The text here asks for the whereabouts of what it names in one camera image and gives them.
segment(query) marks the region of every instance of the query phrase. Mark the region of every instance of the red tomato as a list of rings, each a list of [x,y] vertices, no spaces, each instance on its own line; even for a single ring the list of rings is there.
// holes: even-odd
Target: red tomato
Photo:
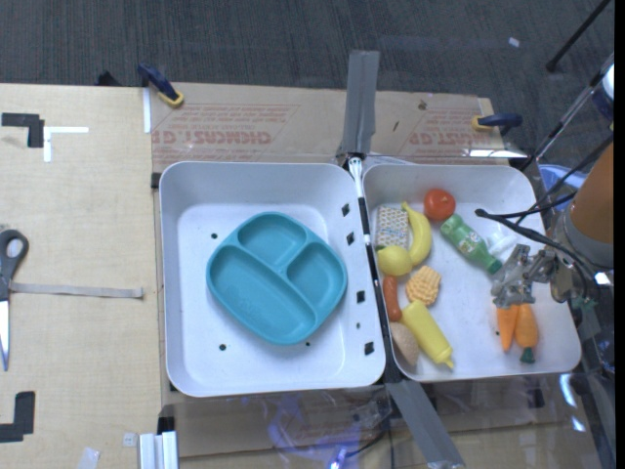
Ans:
[[[426,192],[423,199],[423,213],[434,221],[443,221],[451,217],[456,210],[456,199],[450,192],[433,188]]]

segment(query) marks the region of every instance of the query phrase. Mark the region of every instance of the teal plate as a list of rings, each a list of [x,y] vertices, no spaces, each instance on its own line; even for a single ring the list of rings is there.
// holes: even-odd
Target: teal plate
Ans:
[[[234,230],[206,266],[215,299],[272,344],[292,345],[313,334],[347,286],[341,258],[288,215],[265,212]]]

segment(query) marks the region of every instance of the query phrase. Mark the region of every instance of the orange carrot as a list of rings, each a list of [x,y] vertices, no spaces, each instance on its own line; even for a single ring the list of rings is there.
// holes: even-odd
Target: orange carrot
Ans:
[[[515,327],[515,341],[523,348],[521,361],[534,363],[532,348],[538,344],[538,324],[529,303],[519,305],[519,315],[517,316],[517,326]]]
[[[517,326],[517,315],[519,314],[519,305],[512,304],[509,308],[497,308],[497,325],[499,326],[499,337],[501,339],[501,347],[504,352],[508,352],[512,346],[512,340],[515,335]]]
[[[387,304],[387,315],[389,315],[389,321],[401,320],[401,308],[399,307],[399,301],[397,300],[397,278],[391,275],[386,275],[382,280],[382,293],[384,294],[384,301]]]

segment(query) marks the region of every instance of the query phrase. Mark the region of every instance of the yellow squeeze bottle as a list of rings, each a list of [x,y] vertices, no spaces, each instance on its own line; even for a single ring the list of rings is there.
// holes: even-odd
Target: yellow squeeze bottle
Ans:
[[[453,368],[453,361],[451,360],[453,350],[438,323],[430,314],[430,310],[423,302],[415,299],[408,306],[402,308],[400,322],[410,328],[419,348],[434,363],[445,363],[449,368]]]

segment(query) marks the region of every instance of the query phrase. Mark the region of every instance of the toy banana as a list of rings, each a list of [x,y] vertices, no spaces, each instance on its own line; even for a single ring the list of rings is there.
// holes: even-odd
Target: toy banana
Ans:
[[[412,243],[408,249],[412,265],[421,264],[432,249],[432,227],[430,220],[421,212],[417,212],[410,208],[408,203],[404,201],[401,208],[408,213],[408,222],[412,229]]]

